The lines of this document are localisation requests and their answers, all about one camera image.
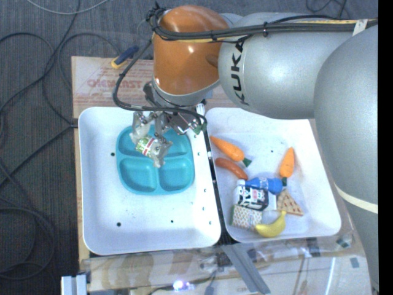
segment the blue bottle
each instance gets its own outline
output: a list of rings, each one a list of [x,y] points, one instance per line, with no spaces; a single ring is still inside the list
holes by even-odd
[[[245,186],[264,189],[271,192],[272,194],[279,194],[282,191],[284,184],[282,183],[282,180],[279,178],[256,177],[251,180],[247,180],[245,182]]]

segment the teal plate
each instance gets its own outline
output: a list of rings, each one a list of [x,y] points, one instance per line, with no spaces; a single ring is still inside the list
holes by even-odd
[[[136,194],[161,195],[185,191],[193,183],[194,161],[187,135],[178,135],[172,129],[164,134],[173,145],[164,157],[161,168],[153,166],[153,160],[135,149],[130,138],[132,127],[124,129],[117,138],[117,171],[125,188]],[[151,126],[149,135],[154,135]]]

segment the orange carrot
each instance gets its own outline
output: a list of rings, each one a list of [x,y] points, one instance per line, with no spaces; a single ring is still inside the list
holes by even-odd
[[[227,160],[227,159],[225,159],[223,157],[218,157],[218,158],[216,158],[214,163],[218,167],[222,167],[222,168],[225,168],[225,169],[231,171],[239,179],[248,180],[248,175],[244,172],[244,170],[242,170],[239,166],[237,166],[236,163],[232,162],[231,160]]]
[[[221,152],[235,162],[242,161],[246,167],[251,164],[251,160],[244,157],[244,152],[238,146],[212,135],[210,136],[210,140],[221,150]]]
[[[291,177],[294,173],[295,167],[295,153],[293,147],[290,147],[284,158],[282,159],[281,166],[280,166],[280,176],[281,177]]]

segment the toy banana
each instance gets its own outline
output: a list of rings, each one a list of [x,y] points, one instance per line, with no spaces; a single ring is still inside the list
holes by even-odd
[[[263,237],[275,237],[279,235],[286,226],[285,215],[287,214],[286,211],[281,211],[281,215],[275,220],[273,223],[270,224],[257,224],[255,225],[256,231],[259,235]]]

